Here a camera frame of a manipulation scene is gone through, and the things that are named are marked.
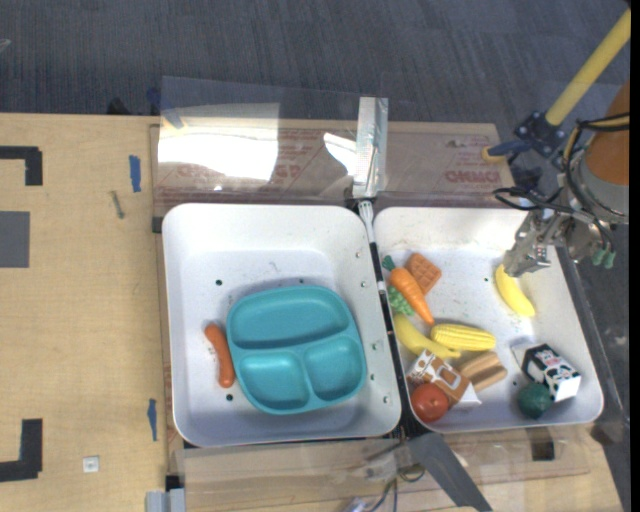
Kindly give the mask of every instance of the orange object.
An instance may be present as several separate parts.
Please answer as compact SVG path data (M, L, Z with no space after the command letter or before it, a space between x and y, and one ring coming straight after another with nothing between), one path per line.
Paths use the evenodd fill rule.
M236 380L236 371L233 368L227 337L214 323L207 325L204 335L211 342L218 356L218 384L223 388L230 388Z
M630 110L631 80L620 88L607 117ZM598 132L589 143L585 162L591 172L614 185L629 186L629 130Z
M433 319L431 309L429 309L429 305L422 294L418 281L411 275L411 272L404 267L396 267L389 256L383 259L382 266L390 272L389 283L395 286L402 296L407 299L409 305L420 318L431 326L435 325L436 321Z
M404 268L416 278L423 295L429 293L442 276L442 271L419 252L414 252L409 256Z

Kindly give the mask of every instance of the blue tape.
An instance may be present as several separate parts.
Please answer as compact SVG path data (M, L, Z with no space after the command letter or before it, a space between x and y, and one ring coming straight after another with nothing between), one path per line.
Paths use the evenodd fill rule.
M129 176L131 176L131 186L134 192L140 192L140 159L135 155L129 155Z
M158 414L156 413L156 401L149 398L149 407L147 408L147 417L149 418L149 426L151 427L151 436L154 441L158 440Z

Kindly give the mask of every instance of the teal plate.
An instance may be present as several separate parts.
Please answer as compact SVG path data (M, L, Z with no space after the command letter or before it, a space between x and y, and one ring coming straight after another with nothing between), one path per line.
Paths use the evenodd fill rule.
M227 317L227 342L242 391L270 414L343 402L365 381L351 311L322 286L274 288L240 299Z

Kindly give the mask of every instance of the yellow pole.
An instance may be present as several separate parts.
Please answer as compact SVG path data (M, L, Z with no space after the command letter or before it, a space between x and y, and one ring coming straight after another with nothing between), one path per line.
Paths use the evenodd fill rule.
M545 114L550 125L560 126L630 37L631 9L627 9Z

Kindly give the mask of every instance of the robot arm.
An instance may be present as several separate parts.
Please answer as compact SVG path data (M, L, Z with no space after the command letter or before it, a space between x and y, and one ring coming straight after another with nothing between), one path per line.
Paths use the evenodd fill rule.
M551 198L519 189L498 190L527 199L530 210L504 257L507 274L518 277L550 265L547 247L563 244L575 261L591 257L594 264L613 265L615 249L610 228L629 222L630 81L622 86L607 116L578 122L563 152L560 188ZM583 131L595 135L576 151ZM496 197L518 207L501 195Z

